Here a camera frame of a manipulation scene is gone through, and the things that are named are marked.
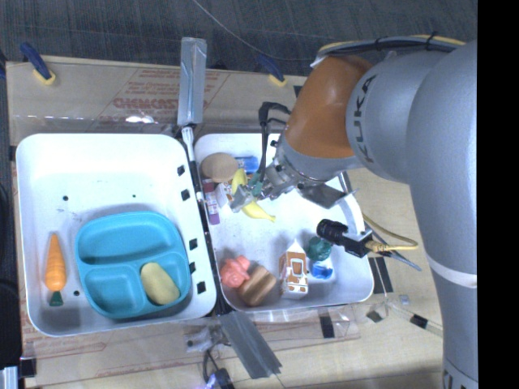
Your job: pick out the white plastic tray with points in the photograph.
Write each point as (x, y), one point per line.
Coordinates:
(105, 168)
(263, 241)

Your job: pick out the purple and white bottle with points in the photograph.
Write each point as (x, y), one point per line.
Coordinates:
(211, 205)

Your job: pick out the blue cube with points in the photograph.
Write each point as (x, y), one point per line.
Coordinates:
(322, 272)

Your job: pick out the pink toy shrimp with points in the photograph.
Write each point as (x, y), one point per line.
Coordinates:
(234, 272)

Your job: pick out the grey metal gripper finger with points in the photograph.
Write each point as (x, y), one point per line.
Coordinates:
(239, 197)

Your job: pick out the black cylinder on white bracket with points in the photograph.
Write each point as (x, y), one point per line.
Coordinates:
(338, 233)

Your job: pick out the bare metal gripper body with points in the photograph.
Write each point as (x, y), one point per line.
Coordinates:
(281, 180)

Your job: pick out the brown cardboard board red print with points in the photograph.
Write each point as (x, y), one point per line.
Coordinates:
(121, 91)

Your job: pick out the yellow banana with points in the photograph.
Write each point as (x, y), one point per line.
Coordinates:
(259, 213)

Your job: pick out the orange carrot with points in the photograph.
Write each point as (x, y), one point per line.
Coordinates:
(55, 263)

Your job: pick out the brown round biscuit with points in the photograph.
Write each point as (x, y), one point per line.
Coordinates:
(218, 167)

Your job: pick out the yellow potato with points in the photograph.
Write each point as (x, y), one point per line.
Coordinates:
(159, 284)

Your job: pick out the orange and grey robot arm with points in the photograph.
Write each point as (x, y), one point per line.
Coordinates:
(405, 120)

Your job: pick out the green broccoli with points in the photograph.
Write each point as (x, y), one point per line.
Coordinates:
(318, 249)

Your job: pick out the small white carton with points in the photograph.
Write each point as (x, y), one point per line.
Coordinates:
(222, 195)

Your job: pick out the white and brown carton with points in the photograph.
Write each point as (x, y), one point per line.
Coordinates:
(294, 272)

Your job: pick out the blue packet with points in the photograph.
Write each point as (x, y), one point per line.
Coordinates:
(248, 163)

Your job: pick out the blue divided plate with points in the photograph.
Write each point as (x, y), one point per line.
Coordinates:
(121, 241)

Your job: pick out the brown hot dog bun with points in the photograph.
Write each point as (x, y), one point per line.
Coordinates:
(257, 287)

